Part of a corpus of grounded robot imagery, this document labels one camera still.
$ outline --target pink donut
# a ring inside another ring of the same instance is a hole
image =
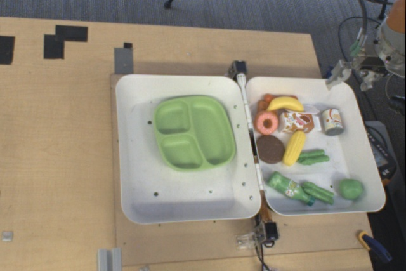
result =
[[[278,128],[278,125],[278,116],[273,111],[258,112],[254,120],[255,130],[265,136],[273,133]]]

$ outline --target green divided plate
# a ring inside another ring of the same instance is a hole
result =
[[[186,96],[162,102],[154,112],[154,131],[165,162],[178,171],[214,168],[235,155],[227,113],[208,96]]]

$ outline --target yellow corn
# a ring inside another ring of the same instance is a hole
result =
[[[296,130],[289,142],[287,143],[285,154],[282,159],[284,164],[292,166],[299,158],[300,152],[303,149],[306,141],[306,134],[303,131]]]

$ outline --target toy can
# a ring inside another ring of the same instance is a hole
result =
[[[343,122],[338,109],[327,109],[322,113],[324,133],[327,136],[336,136],[344,131]]]

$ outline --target chocolate cookie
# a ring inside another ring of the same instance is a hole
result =
[[[284,144],[275,136],[261,136],[256,142],[259,158],[268,164],[282,161]]]

